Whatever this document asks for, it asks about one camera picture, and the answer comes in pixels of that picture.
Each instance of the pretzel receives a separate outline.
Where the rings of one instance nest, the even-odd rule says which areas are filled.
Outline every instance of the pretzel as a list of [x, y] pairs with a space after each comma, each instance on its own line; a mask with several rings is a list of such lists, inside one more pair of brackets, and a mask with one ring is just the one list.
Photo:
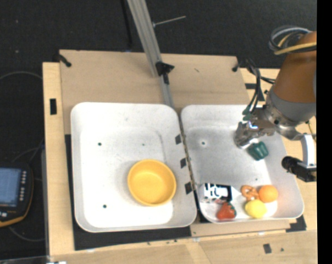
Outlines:
[[250, 201], [253, 198], [255, 200], [259, 199], [259, 193], [252, 186], [248, 186], [248, 185], [242, 186], [241, 187], [241, 193], [247, 199], [247, 201]]

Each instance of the bowl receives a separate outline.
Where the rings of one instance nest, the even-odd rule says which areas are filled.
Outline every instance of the bowl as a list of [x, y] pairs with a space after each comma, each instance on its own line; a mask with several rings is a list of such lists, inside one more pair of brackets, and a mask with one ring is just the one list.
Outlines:
[[176, 192], [172, 170], [158, 160], [141, 160], [128, 173], [128, 188], [136, 201], [147, 206], [169, 202]]

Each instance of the red fruit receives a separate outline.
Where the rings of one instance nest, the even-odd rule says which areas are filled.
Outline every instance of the red fruit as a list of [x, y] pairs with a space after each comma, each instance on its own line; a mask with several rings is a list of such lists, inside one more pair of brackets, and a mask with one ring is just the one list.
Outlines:
[[222, 204], [221, 209], [217, 212], [216, 217], [219, 220], [223, 219], [233, 219], [237, 216], [236, 209], [230, 202], [225, 202]]

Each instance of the wooden table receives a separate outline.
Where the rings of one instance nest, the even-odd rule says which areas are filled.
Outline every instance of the wooden table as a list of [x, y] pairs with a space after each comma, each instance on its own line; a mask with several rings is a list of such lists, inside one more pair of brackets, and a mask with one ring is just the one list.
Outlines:
[[[254, 227], [245, 223], [220, 226], [196, 221], [191, 225], [192, 236], [189, 238], [76, 251], [64, 141], [64, 135], [70, 132], [70, 109], [86, 100], [150, 103], [162, 103], [163, 100], [158, 80], [151, 76], [143, 53], [61, 50], [60, 54], [73, 65], [43, 63], [48, 255], [51, 261], [317, 263], [316, 183], [300, 180], [306, 230], [287, 233], [286, 229], [295, 220], [262, 222]], [[228, 105], [249, 102], [253, 91], [246, 90], [245, 83], [254, 83], [255, 78], [243, 69], [235, 73], [231, 70], [237, 62], [235, 57], [163, 54], [163, 61], [175, 66], [169, 76], [178, 112], [192, 103]], [[278, 70], [262, 69], [261, 73], [275, 78]], [[262, 84], [263, 91], [269, 87]], [[307, 125], [300, 126], [299, 130], [310, 132]], [[288, 155], [302, 158], [299, 142], [284, 139], [284, 144]]]

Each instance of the white tray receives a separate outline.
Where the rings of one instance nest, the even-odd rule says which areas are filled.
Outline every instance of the white tray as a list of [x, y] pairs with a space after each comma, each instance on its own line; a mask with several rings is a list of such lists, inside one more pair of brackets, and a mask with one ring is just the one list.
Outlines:
[[[181, 120], [185, 143], [196, 187], [203, 183], [230, 185], [232, 204], [237, 211], [234, 222], [263, 219], [291, 219], [304, 210], [296, 177], [281, 166], [286, 150], [280, 135], [264, 136], [269, 155], [255, 161], [246, 150], [234, 143], [238, 122], [242, 120], [243, 105], [192, 105], [182, 110]], [[279, 192], [277, 201], [267, 203], [268, 212], [262, 219], [253, 219], [244, 211], [243, 185], [259, 188], [272, 184]], [[220, 205], [200, 202], [202, 214], [210, 222], [222, 223], [215, 215]]]
[[[186, 227], [196, 218], [176, 112], [163, 104], [79, 103], [71, 112], [75, 218], [88, 232]], [[137, 161], [164, 162], [177, 190], [165, 205], [139, 204], [127, 175]]]

